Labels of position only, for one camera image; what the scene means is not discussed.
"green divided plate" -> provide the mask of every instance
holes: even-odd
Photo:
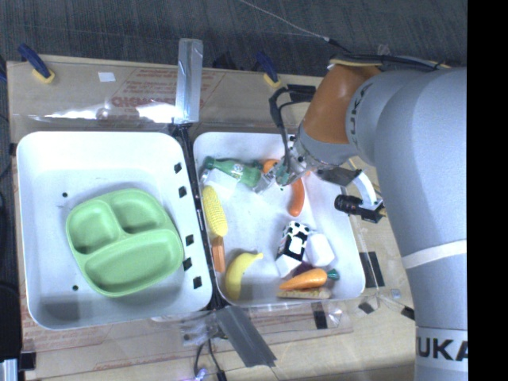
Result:
[[[85,279],[106,296],[150,287],[183,261],[173,221],[143,190],[117,190],[77,205],[67,217],[66,231]]]

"white label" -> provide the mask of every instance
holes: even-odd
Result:
[[[97,72],[98,80],[101,82],[116,82],[113,72]]]
[[[416,364],[469,372],[468,361],[467,330],[416,329]]]

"dark gray floor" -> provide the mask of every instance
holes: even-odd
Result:
[[[206,67],[229,52],[238,68],[250,70],[263,50],[281,73],[320,76],[336,49],[317,34],[355,53],[388,48],[393,55],[467,64],[468,0],[245,1],[306,31],[238,0],[0,0],[0,54],[19,60],[17,46],[25,42],[40,53],[175,64],[178,41],[188,37],[203,41]],[[7,103],[0,85],[2,117]],[[8,131],[0,119],[0,168],[9,162]],[[10,180],[9,171],[0,178],[7,211],[0,283],[16,287]]]

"yellow banana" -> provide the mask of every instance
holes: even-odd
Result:
[[[225,273],[225,289],[228,296],[236,301],[240,297],[241,292],[241,279],[244,276],[245,270],[256,261],[263,258],[263,253],[251,254],[250,252],[243,252],[235,258]]]

